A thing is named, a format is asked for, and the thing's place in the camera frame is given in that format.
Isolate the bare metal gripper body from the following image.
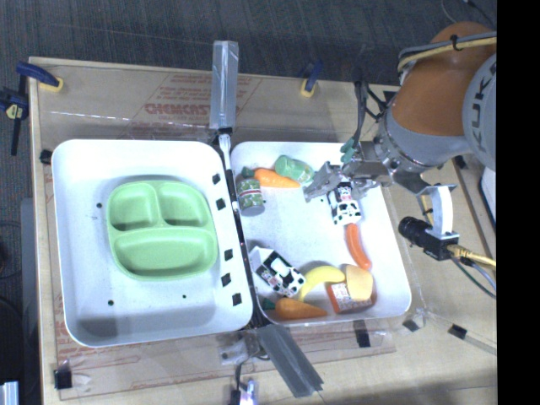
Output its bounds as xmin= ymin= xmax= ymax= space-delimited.
xmin=340 ymin=138 xmax=409 ymax=189

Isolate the cow print carton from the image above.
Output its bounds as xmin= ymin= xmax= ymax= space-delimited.
xmin=248 ymin=246 xmax=307 ymax=299
xmin=327 ymin=182 xmax=365 ymax=226

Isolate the pale green can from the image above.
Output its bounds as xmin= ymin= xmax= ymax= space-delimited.
xmin=273 ymin=154 xmax=316 ymax=185

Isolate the orange carrot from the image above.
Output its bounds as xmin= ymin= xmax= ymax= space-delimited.
xmin=240 ymin=165 xmax=302 ymax=190
xmin=262 ymin=296 xmax=329 ymax=322

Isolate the white plastic tray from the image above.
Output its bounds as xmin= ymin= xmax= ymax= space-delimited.
xmin=50 ymin=138 xmax=255 ymax=348
xmin=229 ymin=140 xmax=413 ymax=327

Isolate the orange sausage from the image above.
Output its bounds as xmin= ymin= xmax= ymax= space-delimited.
xmin=345 ymin=222 xmax=374 ymax=272

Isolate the small green and red can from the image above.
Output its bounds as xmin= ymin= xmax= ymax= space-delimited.
xmin=235 ymin=177 xmax=267 ymax=218

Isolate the yellow banana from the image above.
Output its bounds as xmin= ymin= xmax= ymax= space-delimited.
xmin=296 ymin=265 xmax=347 ymax=303

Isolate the yellow bread slice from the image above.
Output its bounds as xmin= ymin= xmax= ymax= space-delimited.
xmin=343 ymin=263 xmax=375 ymax=303

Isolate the orange can with white label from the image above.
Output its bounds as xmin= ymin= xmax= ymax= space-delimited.
xmin=324 ymin=281 xmax=375 ymax=315

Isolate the brown cardboard board, red print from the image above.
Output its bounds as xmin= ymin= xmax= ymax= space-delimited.
xmin=35 ymin=63 xmax=400 ymax=401

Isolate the green divided plate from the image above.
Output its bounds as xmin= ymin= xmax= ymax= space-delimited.
xmin=105 ymin=180 xmax=220 ymax=282

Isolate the black cylinder on white bracket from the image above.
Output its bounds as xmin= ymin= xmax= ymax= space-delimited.
xmin=397 ymin=183 xmax=461 ymax=262

